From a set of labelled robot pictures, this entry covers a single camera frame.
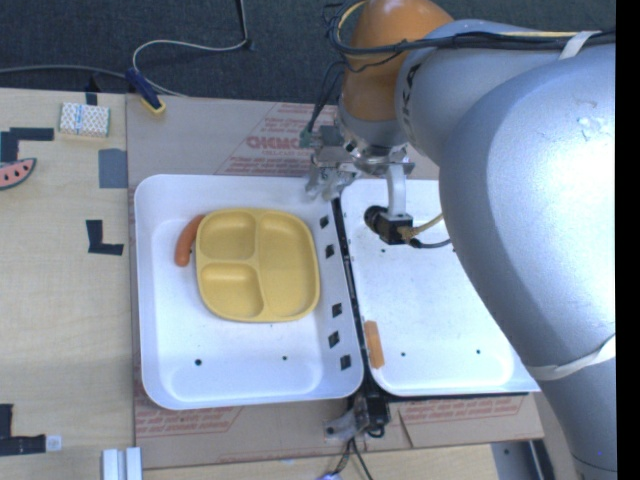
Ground black block with thin wires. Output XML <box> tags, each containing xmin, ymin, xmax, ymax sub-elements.
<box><xmin>348</xmin><ymin>392</ymin><xmax>392</xmax><ymax>438</ymax></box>

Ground orange sausage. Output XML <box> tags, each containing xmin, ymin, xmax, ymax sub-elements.
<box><xmin>173</xmin><ymin>213</ymin><xmax>208</xmax><ymax>269</ymax></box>

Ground black cylinder on white bracket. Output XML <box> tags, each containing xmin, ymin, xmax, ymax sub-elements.
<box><xmin>363</xmin><ymin>164</ymin><xmax>415</xmax><ymax>246</ymax></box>

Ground yellow divided plate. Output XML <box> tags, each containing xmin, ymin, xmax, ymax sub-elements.
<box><xmin>194</xmin><ymin>207</ymin><xmax>322</xmax><ymax>325</ymax></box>

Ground red watermelon slice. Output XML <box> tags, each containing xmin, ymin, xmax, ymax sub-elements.
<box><xmin>0</xmin><ymin>157</ymin><xmax>39</xmax><ymax>191</ymax></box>

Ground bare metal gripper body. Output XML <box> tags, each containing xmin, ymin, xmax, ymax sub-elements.
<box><xmin>311</xmin><ymin>125</ymin><xmax>416</xmax><ymax>179</ymax></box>

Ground brown cardboard board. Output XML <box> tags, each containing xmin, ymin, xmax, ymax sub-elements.
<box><xmin>124</xmin><ymin>92</ymin><xmax>546</xmax><ymax>470</ymax></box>

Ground white plastic tray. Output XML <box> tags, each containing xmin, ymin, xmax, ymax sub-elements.
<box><xmin>133</xmin><ymin>173</ymin><xmax>366</xmax><ymax>412</ymax></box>
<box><xmin>339</xmin><ymin>177</ymin><xmax>543</xmax><ymax>399</ymax></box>

